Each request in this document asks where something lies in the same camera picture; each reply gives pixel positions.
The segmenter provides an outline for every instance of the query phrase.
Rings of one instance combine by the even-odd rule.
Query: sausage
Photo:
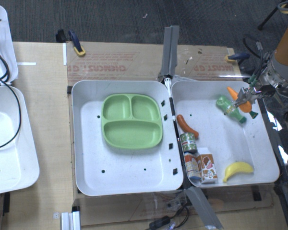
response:
[[[181,129],[184,131],[184,132],[189,132],[189,133],[193,133],[195,138],[197,139],[198,136],[199,136],[199,133],[197,131],[195,131],[194,129],[192,129],[187,123],[186,121],[184,120],[183,116],[181,114],[177,115],[176,117],[177,121],[178,121],[178,124],[179,126],[181,127]]]

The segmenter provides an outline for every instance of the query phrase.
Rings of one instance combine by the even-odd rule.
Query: green can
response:
[[[197,152],[195,136],[193,133],[183,133],[180,135],[180,142],[184,152]]]

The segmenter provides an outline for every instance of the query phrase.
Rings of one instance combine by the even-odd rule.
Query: wooden table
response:
[[[73,204],[72,153],[67,95],[67,67],[62,44],[14,42],[19,65],[13,85],[25,97],[40,166],[38,181],[31,187],[11,192],[10,212],[3,230],[59,230],[61,212]],[[271,190],[273,205],[253,210],[217,213],[223,227],[231,229],[286,230],[278,196]],[[107,224],[84,229],[143,230],[148,222]],[[191,216],[185,229],[206,229],[198,215]]]

